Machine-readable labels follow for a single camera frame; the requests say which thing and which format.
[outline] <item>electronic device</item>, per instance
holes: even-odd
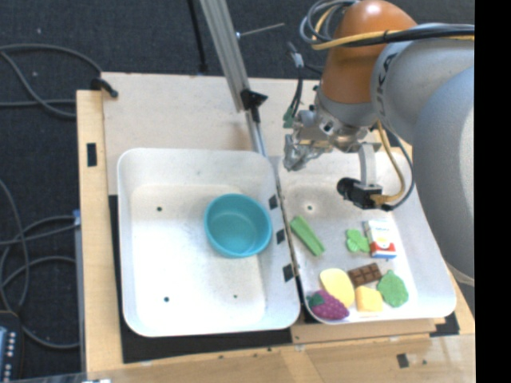
[[[22,366],[22,324],[18,316],[0,311],[0,381],[19,378]]]

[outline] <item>black sticker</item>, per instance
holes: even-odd
[[[410,363],[408,362],[408,357],[406,357],[406,353],[400,353],[398,356],[398,363],[399,363],[399,367],[401,369],[405,368],[405,367],[410,367]]]
[[[270,204],[270,210],[273,210],[274,208],[277,208],[279,206],[279,204],[277,203],[276,195],[273,195],[268,202]]]
[[[446,316],[445,320],[445,323],[436,325],[437,330],[430,334],[432,338],[437,336],[458,335],[460,333],[460,326],[454,312]]]
[[[87,166],[97,166],[96,144],[87,144]]]
[[[284,233],[284,229],[277,231],[277,244],[280,244],[282,241],[286,239],[286,235]]]
[[[287,282],[290,279],[295,277],[295,273],[293,272],[293,266],[291,264],[287,264],[283,269],[284,272],[284,281]]]

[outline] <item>milk carton toy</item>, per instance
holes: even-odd
[[[376,259],[392,259],[396,256],[392,224],[385,219],[368,220],[364,230],[369,240],[370,255]]]

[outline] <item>dark floor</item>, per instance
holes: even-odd
[[[250,77],[295,78],[295,70],[284,56],[287,41],[294,42],[311,64],[324,61],[323,54],[306,50],[297,33],[300,19],[315,1],[228,0],[240,32],[285,23],[277,30],[242,38],[240,47]],[[401,6],[419,23],[475,22],[475,0],[388,1]],[[208,73],[220,75],[204,16],[197,8]],[[195,74],[200,64],[186,0],[0,0],[0,46],[14,43],[75,49],[105,71]],[[73,98],[77,89],[87,89],[97,75],[91,65],[65,53],[29,50],[8,54],[35,92],[46,99]],[[76,125],[40,106],[6,104],[27,99],[26,89],[6,59],[0,57],[0,180],[10,189],[24,227],[47,217],[71,215],[79,208]],[[74,112],[72,105],[59,108]],[[68,219],[58,220],[38,230],[70,223]],[[11,240],[17,233],[10,203],[0,192],[0,240]],[[0,244],[0,252],[5,251],[7,247]],[[28,251],[30,260],[53,255],[73,257],[73,232],[29,241]],[[2,261],[3,279],[22,265],[22,249],[17,244],[8,251],[5,265]],[[53,343],[75,342],[78,322],[73,265],[52,261],[31,269],[29,293],[21,311],[27,329]],[[6,286],[8,302],[13,306],[22,289],[21,276]],[[464,287],[464,291],[475,308],[473,289]],[[23,377],[80,370],[76,349],[50,349],[30,339],[23,361]]]

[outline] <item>chocolate bar toy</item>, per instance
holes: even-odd
[[[355,288],[357,286],[368,284],[369,282],[378,281],[382,277],[382,273],[376,263],[354,268],[353,270],[349,270],[347,273],[353,283],[353,287]]]

